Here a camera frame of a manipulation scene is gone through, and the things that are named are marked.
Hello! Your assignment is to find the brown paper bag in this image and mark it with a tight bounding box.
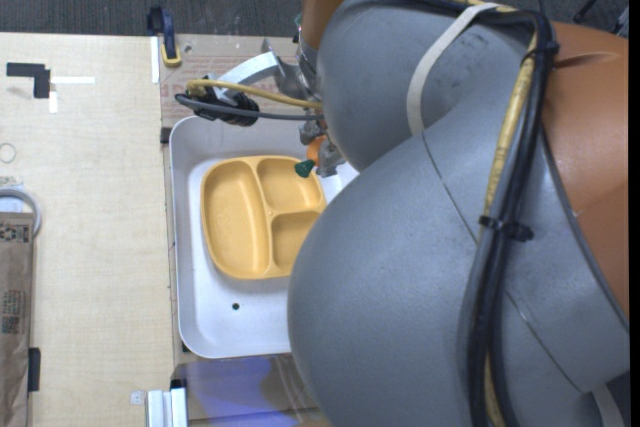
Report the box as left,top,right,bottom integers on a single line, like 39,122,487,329
0,211,37,427

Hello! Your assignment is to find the orange carrot with green top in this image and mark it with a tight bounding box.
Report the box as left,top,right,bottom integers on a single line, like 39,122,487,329
293,136,328,179

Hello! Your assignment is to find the white plastic tray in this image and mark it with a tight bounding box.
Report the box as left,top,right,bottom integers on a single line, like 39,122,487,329
168,113,362,361

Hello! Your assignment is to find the yellow divided plate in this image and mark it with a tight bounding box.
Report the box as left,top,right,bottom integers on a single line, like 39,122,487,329
199,154,329,281

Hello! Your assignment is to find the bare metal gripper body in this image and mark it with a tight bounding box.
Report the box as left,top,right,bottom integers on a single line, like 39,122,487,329
294,56,326,118

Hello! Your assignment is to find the black cylinder on white bracket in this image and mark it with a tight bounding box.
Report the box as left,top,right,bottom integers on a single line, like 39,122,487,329
191,39,300,128

